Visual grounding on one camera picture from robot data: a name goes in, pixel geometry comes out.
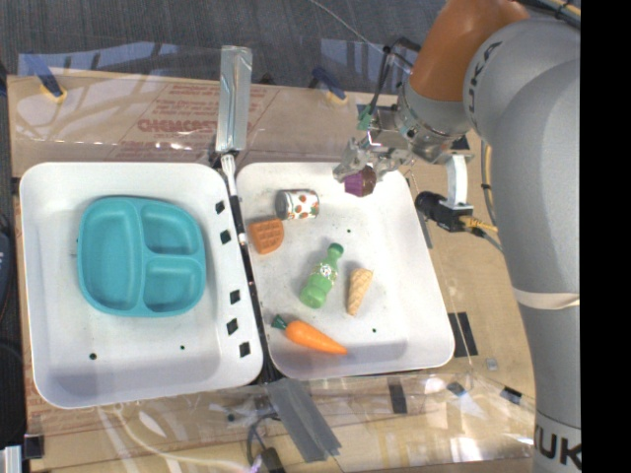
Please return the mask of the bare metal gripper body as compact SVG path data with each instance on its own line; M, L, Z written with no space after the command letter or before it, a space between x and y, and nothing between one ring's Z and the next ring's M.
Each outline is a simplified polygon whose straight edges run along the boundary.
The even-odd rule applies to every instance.
M377 159L403 162L422 159L434 163L451 148L456 133L439 131L413 115L399 107L378 107L368 126L372 155Z

